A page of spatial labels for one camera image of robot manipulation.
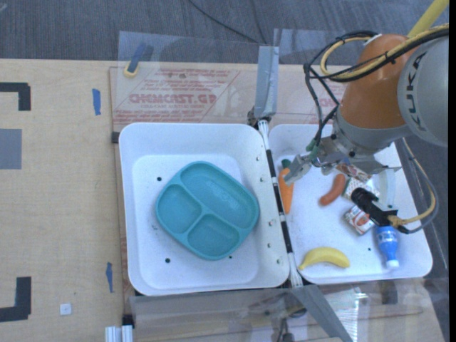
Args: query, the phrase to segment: gray carpet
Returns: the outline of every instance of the gray carpet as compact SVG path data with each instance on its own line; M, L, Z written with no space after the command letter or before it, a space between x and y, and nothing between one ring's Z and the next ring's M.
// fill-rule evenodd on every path
M274 29L407 34L433 0L0 0L1 58L117 60L120 31L272 44ZM449 21L446 9L435 22ZM191 61L195 50L181 49ZM347 64L341 56L334 64ZM254 61L228 50L220 61ZM284 58L301 64L300 55ZM429 291L449 341L448 152L409 140L437 188L440 213L426 229L434 253ZM419 195L417 208L424 210Z

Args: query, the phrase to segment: wooden table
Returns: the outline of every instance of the wooden table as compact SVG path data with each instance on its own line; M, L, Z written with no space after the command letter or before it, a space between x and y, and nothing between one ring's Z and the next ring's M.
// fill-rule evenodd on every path
M115 65L0 60L0 82L31 88L30 110L19 110L18 93L0 92L0 133L15 130L11 141L21 158L14 166L0 164L0 316L11 318L19 306L18 278L31 281L30 313L0 321L2 341L104 341L105 327L122 323L123 216L109 78ZM0 158L7 150L0 148ZM443 341L422 281L411 284L418 288L413 295L420 296L420 310L394 316L377 309L367 324L360 322L360 340L380 333L380 340L395 341L396 330L401 341L418 336ZM62 304L71 304L70 315L61 315ZM404 326L410 333L404 334ZM326 340L318 333L307 335Z

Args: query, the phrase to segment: teal plate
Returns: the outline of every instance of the teal plate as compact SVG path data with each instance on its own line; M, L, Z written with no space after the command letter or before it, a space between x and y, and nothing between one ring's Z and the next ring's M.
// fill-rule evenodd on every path
M158 222L177 241L208 260L229 256L259 217L255 196L212 163L183 167L155 203Z

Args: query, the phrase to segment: white tray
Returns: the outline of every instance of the white tray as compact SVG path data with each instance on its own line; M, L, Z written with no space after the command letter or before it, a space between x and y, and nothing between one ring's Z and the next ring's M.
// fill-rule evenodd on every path
M305 148L316 133L316 125L277 125L269 134L276 171L281 169L281 160L293 160ZM323 135L331 134L331 126L325 127ZM389 167L400 167L400 159L394 144L376 155L377 161ZM390 271L385 268L383 256L378 251L373 230L360 236L352 226L342 220L343 214L353 203L339 197L332 204L322 207L318 199L329 191L335 174L324 176L320 169L311 170L294 183L293 202L287 215L287 224L299 265L307 251L319 246L332 246L343 251L351 266L341 269L331 264L316 264L305 268L301 275L315 284L342 284L381 279L421 277L432 268L432 254L424 231L414 234L398 233L398 260L400 268ZM403 170L395 173L395 204L398 216L413 217L417 214ZM419 222L412 223L411 228Z
M289 261L261 135L248 125L133 123L119 138L128 274L133 287L157 296L270 288L289 275ZM260 218L233 254L219 261L194 255L158 223L160 190L185 165L220 167L258 199Z

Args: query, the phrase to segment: can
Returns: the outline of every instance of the can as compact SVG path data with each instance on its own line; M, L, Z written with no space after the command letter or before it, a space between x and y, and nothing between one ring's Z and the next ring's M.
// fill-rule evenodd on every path
M343 218L356 229L360 235L365 234L375 223L369 219L369 214L366 214L356 205L343 215Z

